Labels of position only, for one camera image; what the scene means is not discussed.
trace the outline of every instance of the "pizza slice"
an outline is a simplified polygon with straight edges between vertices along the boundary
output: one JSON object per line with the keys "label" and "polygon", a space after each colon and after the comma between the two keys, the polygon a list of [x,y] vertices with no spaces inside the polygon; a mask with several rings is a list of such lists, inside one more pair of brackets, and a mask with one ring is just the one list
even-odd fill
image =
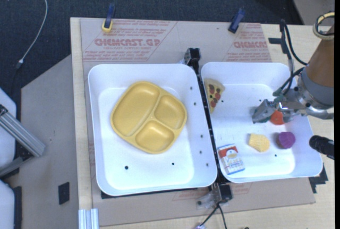
{"label": "pizza slice", "polygon": [[209,110],[210,113],[212,113],[218,101],[221,99],[221,95],[225,90],[225,87],[219,81],[213,79],[204,79],[204,85],[207,94],[207,101],[209,103]]}

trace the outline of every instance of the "blue clamp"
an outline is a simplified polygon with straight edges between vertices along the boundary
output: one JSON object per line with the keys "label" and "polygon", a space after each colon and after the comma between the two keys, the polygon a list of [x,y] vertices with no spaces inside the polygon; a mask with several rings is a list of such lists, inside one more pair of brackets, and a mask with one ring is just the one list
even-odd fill
{"label": "blue clamp", "polygon": [[239,9],[239,12],[233,16],[233,20],[228,28],[228,31],[232,33],[236,33],[236,30],[239,27],[239,23],[243,19],[244,15],[245,15],[245,11],[243,9]]}
{"label": "blue clamp", "polygon": [[112,25],[113,25],[113,17],[115,16],[116,13],[116,6],[113,3],[110,3],[110,6],[108,8],[108,12],[107,12],[107,17],[103,22],[103,25],[101,26],[101,29],[104,32],[110,32],[112,29]]}

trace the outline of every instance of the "wooden table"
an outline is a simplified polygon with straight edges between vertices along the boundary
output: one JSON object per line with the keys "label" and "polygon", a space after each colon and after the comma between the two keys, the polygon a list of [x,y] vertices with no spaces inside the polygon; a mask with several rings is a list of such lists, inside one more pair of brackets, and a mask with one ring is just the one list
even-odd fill
{"label": "wooden table", "polygon": [[[307,62],[320,39],[314,36],[312,26],[288,26],[292,37],[295,52],[301,60]],[[280,37],[278,25],[263,24],[262,30],[266,36]],[[78,195],[79,208],[91,209],[91,180],[90,164],[87,140],[86,101],[84,96],[84,78],[82,66],[81,30],[80,18],[71,18],[71,45],[72,68],[74,86],[74,109],[76,130],[76,151],[78,169]],[[268,43],[268,49],[273,62],[287,64],[286,55],[282,54],[279,45]],[[302,67],[295,62],[296,69]],[[319,120],[310,117],[310,124],[314,134],[334,140],[334,122],[332,120]],[[334,186],[334,161],[322,156],[327,172],[328,181],[324,185],[317,186],[315,194],[316,203],[311,205],[298,205],[252,211],[242,211],[226,214],[226,222],[229,229],[240,228],[240,221],[247,224],[250,229],[256,228],[335,228],[335,186]],[[180,219],[160,220],[137,224],[106,226],[101,228],[194,228],[205,217],[189,217]],[[222,216],[217,214],[206,223],[207,228],[224,228]]]}

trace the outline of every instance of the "small box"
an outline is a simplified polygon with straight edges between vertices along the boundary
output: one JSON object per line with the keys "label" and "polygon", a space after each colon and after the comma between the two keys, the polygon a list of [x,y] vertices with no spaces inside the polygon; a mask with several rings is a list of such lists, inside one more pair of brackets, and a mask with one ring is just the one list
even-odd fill
{"label": "small box", "polygon": [[227,175],[241,172],[245,169],[235,144],[224,145],[217,150]]}

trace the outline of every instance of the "yellow divided plate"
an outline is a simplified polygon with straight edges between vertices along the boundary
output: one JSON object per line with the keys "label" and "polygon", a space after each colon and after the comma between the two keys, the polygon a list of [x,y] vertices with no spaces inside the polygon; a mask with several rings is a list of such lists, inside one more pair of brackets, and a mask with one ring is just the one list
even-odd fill
{"label": "yellow divided plate", "polygon": [[111,113],[111,126],[128,143],[150,154],[168,150],[180,135],[187,114],[172,94],[146,81],[132,84]]}

